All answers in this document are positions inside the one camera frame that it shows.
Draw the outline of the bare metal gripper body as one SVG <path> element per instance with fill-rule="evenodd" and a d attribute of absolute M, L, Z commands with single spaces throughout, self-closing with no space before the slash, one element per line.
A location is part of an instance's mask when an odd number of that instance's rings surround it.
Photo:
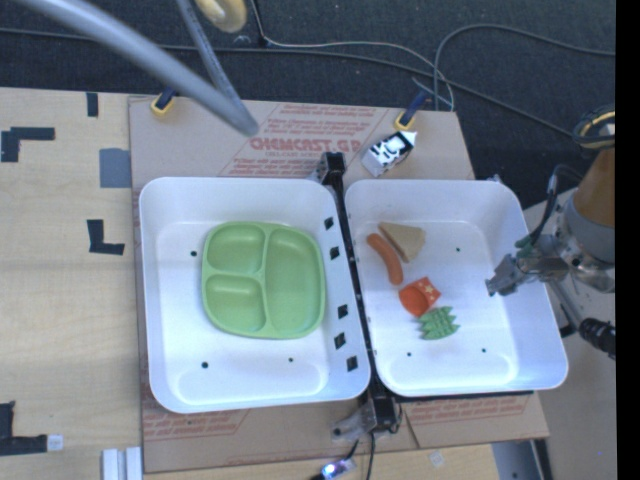
<path fill-rule="evenodd" d="M 545 282 L 570 276 L 600 293 L 615 292 L 615 279 L 608 274 L 613 266 L 581 250 L 565 248 L 560 253 L 537 249 L 519 251 L 516 266 L 524 274 L 535 275 Z"/>

